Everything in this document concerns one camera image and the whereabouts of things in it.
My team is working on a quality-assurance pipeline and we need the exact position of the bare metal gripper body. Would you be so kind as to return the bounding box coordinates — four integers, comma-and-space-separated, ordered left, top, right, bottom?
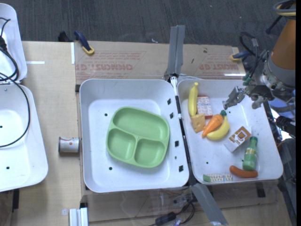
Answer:
244, 67, 296, 101

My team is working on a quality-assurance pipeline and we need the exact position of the orange and white carton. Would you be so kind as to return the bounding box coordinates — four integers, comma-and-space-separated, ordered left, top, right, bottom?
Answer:
196, 96, 214, 120

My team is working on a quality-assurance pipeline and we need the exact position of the orange carrot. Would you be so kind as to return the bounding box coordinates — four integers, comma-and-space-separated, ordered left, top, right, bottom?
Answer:
201, 110, 227, 137

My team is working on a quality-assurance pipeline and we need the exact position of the yellow banana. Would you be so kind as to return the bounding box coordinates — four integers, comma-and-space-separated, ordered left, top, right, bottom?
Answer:
188, 81, 199, 117
206, 115, 230, 141

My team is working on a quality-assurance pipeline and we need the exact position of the white and brown carton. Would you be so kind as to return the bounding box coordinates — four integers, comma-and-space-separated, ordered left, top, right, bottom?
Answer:
223, 126, 252, 153

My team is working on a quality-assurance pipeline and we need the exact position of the yellow cheese wedge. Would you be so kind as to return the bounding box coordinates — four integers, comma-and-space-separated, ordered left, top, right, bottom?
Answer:
190, 113, 206, 134

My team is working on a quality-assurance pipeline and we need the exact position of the green bottle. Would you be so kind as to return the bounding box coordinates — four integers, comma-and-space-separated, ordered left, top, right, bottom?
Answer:
242, 136, 259, 171

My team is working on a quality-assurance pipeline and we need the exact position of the white plastic tray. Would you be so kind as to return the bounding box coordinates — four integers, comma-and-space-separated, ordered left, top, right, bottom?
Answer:
0, 3, 28, 85
176, 79, 284, 186
79, 79, 190, 194
0, 83, 49, 193

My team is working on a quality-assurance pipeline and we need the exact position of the orange sausage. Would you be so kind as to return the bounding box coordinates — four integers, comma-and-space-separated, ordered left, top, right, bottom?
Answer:
229, 165, 259, 179

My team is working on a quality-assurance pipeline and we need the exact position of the green orange white packet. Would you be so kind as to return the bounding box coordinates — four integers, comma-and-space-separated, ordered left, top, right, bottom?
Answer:
202, 173, 234, 183

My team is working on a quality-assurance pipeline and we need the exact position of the brown cardboard board red print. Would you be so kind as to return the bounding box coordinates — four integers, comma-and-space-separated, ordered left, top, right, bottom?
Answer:
74, 40, 283, 222

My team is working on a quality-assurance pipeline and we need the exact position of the green divided plate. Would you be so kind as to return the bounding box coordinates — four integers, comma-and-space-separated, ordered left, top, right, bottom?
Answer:
105, 106, 171, 169

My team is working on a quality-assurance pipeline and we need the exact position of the white can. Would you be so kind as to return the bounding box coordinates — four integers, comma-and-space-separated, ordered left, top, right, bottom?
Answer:
58, 136, 80, 154

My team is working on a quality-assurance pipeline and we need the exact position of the black cylinder on white bracket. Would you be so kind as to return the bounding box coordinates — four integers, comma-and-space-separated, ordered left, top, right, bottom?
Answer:
268, 96, 296, 138

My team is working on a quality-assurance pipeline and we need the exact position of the black cable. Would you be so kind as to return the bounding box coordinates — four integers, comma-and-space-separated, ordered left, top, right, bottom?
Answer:
0, 17, 32, 149

